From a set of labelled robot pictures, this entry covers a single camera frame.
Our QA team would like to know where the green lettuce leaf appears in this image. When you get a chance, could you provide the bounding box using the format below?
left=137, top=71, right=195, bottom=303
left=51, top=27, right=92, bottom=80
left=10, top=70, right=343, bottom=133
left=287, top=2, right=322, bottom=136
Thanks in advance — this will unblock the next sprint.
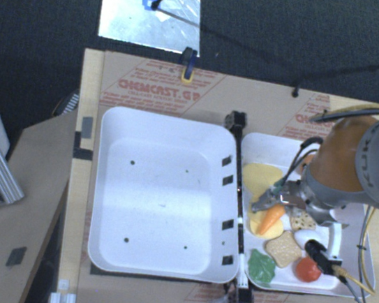
left=244, top=247, right=280, bottom=289

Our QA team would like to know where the white plastic tray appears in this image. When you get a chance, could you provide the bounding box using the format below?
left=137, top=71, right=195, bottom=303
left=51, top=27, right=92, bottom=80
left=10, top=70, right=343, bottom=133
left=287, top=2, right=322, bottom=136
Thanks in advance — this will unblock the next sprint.
left=220, top=130, right=379, bottom=303
left=79, top=103, right=262, bottom=292

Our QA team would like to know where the yellow divided plate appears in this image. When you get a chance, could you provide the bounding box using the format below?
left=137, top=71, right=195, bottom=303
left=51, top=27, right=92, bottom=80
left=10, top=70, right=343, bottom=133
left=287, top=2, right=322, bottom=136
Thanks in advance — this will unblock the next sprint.
left=233, top=161, right=294, bottom=242

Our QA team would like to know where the red tomato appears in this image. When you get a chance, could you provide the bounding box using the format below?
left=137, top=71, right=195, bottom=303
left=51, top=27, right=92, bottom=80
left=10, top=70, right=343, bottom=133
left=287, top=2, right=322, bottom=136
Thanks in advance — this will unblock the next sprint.
left=294, top=256, right=325, bottom=286

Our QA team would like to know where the brown cardboard board red print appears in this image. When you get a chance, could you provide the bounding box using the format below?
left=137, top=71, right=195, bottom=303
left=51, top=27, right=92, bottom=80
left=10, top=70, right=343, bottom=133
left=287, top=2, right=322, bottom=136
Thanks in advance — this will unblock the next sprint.
left=67, top=50, right=379, bottom=303

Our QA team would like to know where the black cylinder on white bracket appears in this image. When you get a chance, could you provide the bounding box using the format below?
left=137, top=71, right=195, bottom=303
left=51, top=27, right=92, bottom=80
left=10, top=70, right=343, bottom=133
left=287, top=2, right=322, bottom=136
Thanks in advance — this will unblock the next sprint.
left=300, top=217, right=350, bottom=277

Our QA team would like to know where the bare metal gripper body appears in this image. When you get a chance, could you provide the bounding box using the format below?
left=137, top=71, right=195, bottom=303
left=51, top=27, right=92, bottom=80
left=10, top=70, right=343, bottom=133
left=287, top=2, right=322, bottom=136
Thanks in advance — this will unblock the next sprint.
left=274, top=179, right=313, bottom=215

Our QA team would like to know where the tan bread slice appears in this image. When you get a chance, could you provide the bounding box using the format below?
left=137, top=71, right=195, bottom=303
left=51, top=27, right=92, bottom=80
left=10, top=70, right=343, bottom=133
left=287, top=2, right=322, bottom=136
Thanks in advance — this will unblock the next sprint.
left=261, top=227, right=306, bottom=272

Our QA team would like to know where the brown speckled biscuit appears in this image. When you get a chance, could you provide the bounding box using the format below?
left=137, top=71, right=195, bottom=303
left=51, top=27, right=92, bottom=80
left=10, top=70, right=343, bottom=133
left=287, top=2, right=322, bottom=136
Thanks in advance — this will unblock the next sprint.
left=286, top=207, right=319, bottom=235

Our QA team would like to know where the thin black and white rod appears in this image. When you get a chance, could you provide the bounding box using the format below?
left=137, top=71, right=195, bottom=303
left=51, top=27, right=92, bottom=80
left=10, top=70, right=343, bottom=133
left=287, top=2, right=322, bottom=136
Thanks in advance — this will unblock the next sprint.
left=211, top=125, right=267, bottom=287

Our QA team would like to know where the white egg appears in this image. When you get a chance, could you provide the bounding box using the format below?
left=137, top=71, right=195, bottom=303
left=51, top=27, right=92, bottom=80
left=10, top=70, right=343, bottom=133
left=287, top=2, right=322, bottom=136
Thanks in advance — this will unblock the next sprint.
left=292, top=227, right=322, bottom=253

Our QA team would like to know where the orange carrot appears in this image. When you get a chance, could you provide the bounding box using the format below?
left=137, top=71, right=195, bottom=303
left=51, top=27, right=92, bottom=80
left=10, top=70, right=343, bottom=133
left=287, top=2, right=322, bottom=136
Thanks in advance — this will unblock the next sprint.
left=257, top=201, right=288, bottom=239

